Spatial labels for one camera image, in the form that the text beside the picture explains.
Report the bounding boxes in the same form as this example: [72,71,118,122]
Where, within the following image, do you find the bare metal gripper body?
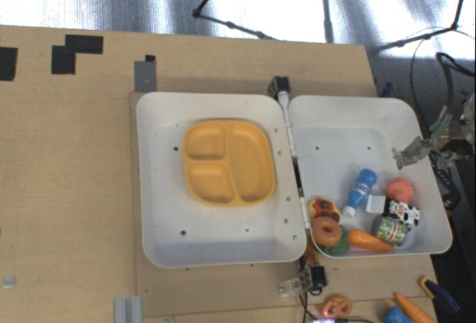
[431,92,476,156]

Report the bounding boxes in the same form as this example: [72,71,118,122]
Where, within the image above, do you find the pizza slice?
[306,196,341,224]

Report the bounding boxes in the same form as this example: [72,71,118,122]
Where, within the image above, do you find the brown doughnut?
[311,216,343,248]

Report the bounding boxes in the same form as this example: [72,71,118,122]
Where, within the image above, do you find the blue plastic bottle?
[341,167,379,218]
[382,306,414,323]

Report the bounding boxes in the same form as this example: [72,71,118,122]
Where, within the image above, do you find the black block with wires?
[308,264,329,295]
[269,75,291,96]

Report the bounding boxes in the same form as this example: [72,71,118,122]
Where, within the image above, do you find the brown pretzel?
[321,295,353,319]

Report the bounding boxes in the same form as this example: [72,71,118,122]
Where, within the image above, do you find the orange divided plate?
[181,118,277,208]

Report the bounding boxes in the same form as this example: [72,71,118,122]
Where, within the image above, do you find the green can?
[371,214,409,246]

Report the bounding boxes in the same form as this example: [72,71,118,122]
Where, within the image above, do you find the black and white thin rod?
[277,89,320,267]

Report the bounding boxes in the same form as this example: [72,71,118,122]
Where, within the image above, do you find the orange carrot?
[346,228,396,254]
[393,292,436,323]

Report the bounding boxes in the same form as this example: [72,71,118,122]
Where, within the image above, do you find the green broccoli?
[318,234,351,257]

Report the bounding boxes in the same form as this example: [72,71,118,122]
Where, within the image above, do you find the white plastic tray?
[135,91,308,269]
[288,94,454,259]

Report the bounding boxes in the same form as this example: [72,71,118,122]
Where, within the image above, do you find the white cube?
[366,194,387,214]

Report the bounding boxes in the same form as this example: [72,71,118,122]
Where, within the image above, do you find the pink toy food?
[385,176,415,203]

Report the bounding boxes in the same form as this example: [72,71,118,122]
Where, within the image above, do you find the black and white cow carton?
[382,197,421,229]

